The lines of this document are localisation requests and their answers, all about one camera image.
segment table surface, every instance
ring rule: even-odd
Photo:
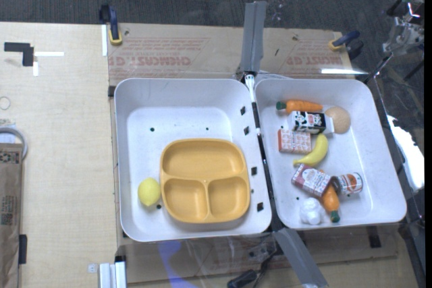
[[[221,35],[224,28],[218,28]],[[21,53],[0,51],[0,96],[11,105],[0,119],[15,121],[28,141],[21,232],[27,263],[20,287],[97,287],[90,264],[112,263],[117,251],[115,170],[109,69],[100,25],[0,23],[1,42],[27,42],[39,52],[39,74]],[[331,287],[414,287],[404,241],[397,255],[322,264]],[[229,277],[189,279],[196,287],[225,286]],[[261,287],[300,287],[291,268],[270,270]],[[134,287],[171,287],[166,282]]]

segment circle drawn on table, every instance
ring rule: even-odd
[[[0,126],[0,134],[1,133],[13,134],[21,140],[21,143],[23,146],[22,159],[24,160],[26,158],[26,155],[27,155],[27,141],[26,141],[24,135],[21,133],[21,131],[18,131],[17,129],[14,129],[12,127]]]
[[[11,107],[10,98],[7,96],[0,96],[0,109],[6,111],[9,107]]]

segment banana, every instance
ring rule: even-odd
[[[308,165],[310,167],[315,167],[324,159],[328,149],[329,142],[327,140],[327,137],[325,136],[325,134],[318,134],[315,146],[313,147],[312,151],[304,155],[301,159],[293,160],[292,163],[294,165],[304,163],[305,165]]]

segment lemon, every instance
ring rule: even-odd
[[[161,197],[161,186],[152,177],[141,181],[138,186],[138,198],[145,206],[150,206]]]

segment carrot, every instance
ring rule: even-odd
[[[339,198],[332,185],[329,185],[329,187],[324,191],[321,197],[321,203],[324,209],[327,212],[330,212],[331,222],[339,222],[340,217],[337,212],[339,210]]]
[[[319,112],[323,109],[323,105],[305,100],[288,100],[286,103],[280,101],[276,103],[276,109],[285,109],[288,114],[292,111]]]

